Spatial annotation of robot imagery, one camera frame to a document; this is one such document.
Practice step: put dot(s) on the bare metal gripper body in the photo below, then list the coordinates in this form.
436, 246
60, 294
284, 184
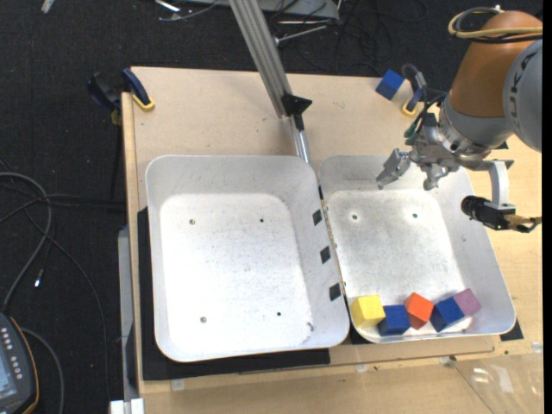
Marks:
435, 149

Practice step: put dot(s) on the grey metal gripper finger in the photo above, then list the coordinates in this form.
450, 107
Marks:
434, 174
393, 168

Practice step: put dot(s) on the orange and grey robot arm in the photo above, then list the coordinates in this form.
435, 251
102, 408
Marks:
487, 76

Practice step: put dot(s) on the white plastic tray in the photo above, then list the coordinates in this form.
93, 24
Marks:
233, 265
392, 248

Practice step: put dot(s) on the blue cube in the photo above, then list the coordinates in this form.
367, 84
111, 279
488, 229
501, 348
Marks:
447, 314
394, 321
390, 83

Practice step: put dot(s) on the purple cube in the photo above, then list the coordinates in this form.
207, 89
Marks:
468, 302

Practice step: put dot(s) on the orange cube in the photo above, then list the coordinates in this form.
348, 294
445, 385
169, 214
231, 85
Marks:
419, 309

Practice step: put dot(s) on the yellow cube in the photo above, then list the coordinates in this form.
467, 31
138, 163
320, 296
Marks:
367, 311

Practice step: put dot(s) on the pale wood board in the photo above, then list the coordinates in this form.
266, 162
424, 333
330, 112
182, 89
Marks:
224, 114

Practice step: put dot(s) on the black cylinder on white bracket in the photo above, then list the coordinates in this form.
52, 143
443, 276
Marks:
489, 214

